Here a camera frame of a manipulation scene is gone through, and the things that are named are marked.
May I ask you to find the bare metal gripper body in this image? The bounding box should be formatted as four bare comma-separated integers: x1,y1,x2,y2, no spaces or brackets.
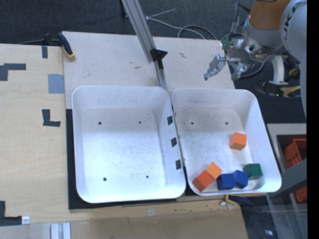
223,35,278,65

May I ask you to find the green cube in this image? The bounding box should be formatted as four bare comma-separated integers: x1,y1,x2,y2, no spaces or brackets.
242,163,264,181

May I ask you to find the blue cube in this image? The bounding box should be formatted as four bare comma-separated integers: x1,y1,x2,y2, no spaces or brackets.
216,173,237,191
232,169,250,190

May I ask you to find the dark orange cube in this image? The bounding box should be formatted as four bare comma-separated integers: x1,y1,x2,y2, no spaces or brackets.
191,170,216,193

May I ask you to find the white plastic tray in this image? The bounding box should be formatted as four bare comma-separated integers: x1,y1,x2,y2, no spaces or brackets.
71,85,187,204
171,87,283,197

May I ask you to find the black cylinder on white bracket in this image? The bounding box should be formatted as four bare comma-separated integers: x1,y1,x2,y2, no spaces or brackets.
256,55,289,97

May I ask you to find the orange plastic crate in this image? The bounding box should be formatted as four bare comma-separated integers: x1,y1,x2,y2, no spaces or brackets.
282,138,308,169

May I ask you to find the light orange cube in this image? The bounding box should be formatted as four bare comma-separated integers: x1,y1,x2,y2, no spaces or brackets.
205,162,223,180

